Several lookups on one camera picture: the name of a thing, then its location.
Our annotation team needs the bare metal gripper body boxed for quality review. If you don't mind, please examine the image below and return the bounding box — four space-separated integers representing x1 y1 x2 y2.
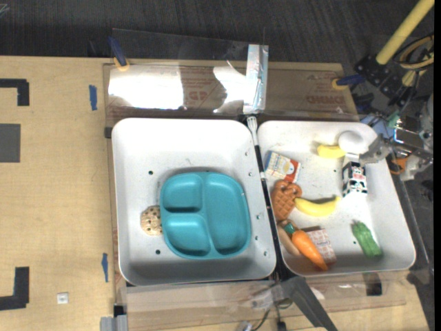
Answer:
391 126 434 162

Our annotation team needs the black and white carton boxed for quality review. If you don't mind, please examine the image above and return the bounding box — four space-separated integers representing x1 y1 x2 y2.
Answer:
342 161 369 198

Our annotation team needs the small yellow banana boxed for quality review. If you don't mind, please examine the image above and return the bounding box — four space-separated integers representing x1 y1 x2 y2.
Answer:
316 143 347 160

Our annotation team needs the white plastic tray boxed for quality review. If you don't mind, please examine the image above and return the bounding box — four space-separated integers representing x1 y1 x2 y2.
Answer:
256 120 417 277
110 117 278 287

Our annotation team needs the large yellow banana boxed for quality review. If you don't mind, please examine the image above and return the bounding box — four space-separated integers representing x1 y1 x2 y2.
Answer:
294 194 342 218

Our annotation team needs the green toy vegetable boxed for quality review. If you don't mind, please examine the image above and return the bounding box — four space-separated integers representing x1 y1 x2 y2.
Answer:
351 221 383 258

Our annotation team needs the white orange and blue carton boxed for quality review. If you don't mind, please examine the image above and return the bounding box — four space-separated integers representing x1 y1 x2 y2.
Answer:
263 150 302 183

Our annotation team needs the brown waffle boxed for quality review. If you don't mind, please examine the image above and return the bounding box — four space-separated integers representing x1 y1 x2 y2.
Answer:
270 179 303 222

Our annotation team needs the pink and white packet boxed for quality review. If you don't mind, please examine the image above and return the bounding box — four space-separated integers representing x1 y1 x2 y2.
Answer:
305 228 338 265

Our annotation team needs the orange carrot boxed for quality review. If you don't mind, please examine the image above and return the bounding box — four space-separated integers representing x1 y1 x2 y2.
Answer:
283 221 329 272

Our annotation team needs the brown sausage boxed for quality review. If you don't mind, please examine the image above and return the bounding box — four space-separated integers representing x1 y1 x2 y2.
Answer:
276 221 302 257

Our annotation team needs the blue divided plate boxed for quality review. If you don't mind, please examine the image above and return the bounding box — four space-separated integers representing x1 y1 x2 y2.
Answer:
159 172 252 260

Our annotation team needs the beige chocolate chip biscuit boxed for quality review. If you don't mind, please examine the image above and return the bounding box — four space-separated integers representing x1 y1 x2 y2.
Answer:
140 204 163 237

